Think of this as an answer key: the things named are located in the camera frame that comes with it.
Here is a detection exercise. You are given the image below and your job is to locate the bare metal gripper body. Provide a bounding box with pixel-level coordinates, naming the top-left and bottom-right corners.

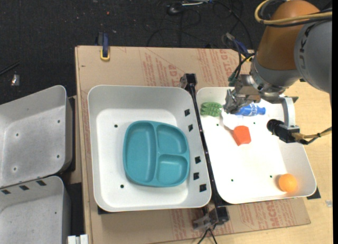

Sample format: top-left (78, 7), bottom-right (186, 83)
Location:
top-left (233, 74), bottom-right (287, 104)

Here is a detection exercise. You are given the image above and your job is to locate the blue plastic bottle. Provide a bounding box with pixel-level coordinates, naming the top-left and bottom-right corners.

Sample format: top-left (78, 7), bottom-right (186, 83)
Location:
top-left (234, 102), bottom-right (267, 117)

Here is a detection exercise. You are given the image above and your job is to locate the green pea pod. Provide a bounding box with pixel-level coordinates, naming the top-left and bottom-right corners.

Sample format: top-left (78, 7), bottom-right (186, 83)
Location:
top-left (201, 101), bottom-right (223, 110)
top-left (200, 108), bottom-right (222, 118)

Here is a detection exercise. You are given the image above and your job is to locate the white crumpled packet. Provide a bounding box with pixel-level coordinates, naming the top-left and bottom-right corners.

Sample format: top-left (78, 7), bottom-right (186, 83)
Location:
top-left (221, 110), bottom-right (255, 133)

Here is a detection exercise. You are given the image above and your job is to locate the orange carton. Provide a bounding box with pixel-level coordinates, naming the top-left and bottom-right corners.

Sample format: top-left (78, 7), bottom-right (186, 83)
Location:
top-left (232, 125), bottom-right (252, 147)

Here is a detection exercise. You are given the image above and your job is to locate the thin black rod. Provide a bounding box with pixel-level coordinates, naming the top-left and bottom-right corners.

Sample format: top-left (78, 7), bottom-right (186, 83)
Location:
top-left (188, 84), bottom-right (221, 212)

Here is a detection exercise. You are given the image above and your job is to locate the white plastic tray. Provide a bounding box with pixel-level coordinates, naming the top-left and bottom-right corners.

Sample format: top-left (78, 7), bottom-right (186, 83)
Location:
top-left (87, 84), bottom-right (212, 213)
top-left (195, 86), bottom-right (317, 205)
top-left (0, 175), bottom-right (72, 244)
top-left (0, 85), bottom-right (74, 189)

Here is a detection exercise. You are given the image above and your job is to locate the orange ball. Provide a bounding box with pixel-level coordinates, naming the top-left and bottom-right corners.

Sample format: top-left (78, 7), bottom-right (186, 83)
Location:
top-left (278, 173), bottom-right (298, 193)

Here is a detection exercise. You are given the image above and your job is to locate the brown cardboard board red print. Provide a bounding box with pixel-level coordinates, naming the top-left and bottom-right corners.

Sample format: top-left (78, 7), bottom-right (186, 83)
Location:
top-left (74, 45), bottom-right (312, 244)

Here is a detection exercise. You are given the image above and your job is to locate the blue divided plate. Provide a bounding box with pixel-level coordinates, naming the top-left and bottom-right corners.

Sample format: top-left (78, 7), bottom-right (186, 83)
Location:
top-left (122, 120), bottom-right (191, 188)

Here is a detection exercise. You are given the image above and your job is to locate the black computer mouse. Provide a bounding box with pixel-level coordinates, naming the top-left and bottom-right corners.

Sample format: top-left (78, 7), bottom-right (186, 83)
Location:
top-left (167, 2), bottom-right (184, 16)

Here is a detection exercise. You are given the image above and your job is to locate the black block with thin wires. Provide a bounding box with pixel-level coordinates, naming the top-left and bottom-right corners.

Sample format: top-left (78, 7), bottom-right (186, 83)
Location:
top-left (180, 73), bottom-right (199, 90)
top-left (192, 205), bottom-right (230, 230)

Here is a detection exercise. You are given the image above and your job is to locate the black cylinder on white bracket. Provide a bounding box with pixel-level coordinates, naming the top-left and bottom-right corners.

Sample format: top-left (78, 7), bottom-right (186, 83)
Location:
top-left (266, 96), bottom-right (301, 144)

